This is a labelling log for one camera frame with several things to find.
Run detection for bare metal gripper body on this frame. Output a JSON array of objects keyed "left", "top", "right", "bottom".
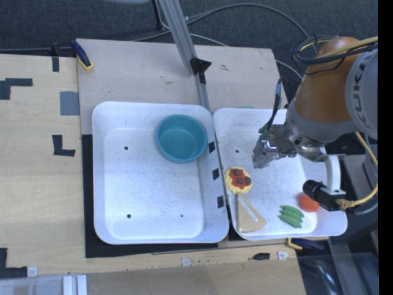
[{"left": 260, "top": 124, "right": 328, "bottom": 163}]

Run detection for white plastic tray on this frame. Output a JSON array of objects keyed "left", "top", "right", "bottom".
[
  {"left": 212, "top": 107, "right": 349, "bottom": 242},
  {"left": 91, "top": 101, "right": 230, "bottom": 246}
]

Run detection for yellow spaghetti with meatballs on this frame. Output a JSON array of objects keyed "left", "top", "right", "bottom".
[{"left": 223, "top": 166, "right": 253, "bottom": 195}]

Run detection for thin black rod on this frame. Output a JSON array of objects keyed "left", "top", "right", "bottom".
[{"left": 211, "top": 111, "right": 234, "bottom": 227}]

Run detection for orange-red ball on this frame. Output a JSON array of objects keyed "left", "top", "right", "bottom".
[{"left": 299, "top": 193, "right": 321, "bottom": 213}]

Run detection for green pea pods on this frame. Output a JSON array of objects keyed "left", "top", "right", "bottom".
[{"left": 277, "top": 204, "right": 305, "bottom": 229}]

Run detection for beige wedge slice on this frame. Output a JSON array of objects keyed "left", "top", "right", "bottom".
[{"left": 236, "top": 192, "right": 268, "bottom": 234}]

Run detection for teal bowl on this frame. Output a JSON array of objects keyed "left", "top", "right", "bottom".
[{"left": 155, "top": 114, "right": 209, "bottom": 165}]

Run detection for pale wood board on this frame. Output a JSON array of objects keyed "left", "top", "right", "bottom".
[{"left": 76, "top": 38, "right": 299, "bottom": 259}]

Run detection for black cylinder on white bracket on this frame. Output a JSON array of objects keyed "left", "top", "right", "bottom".
[{"left": 302, "top": 154, "right": 348, "bottom": 212}]

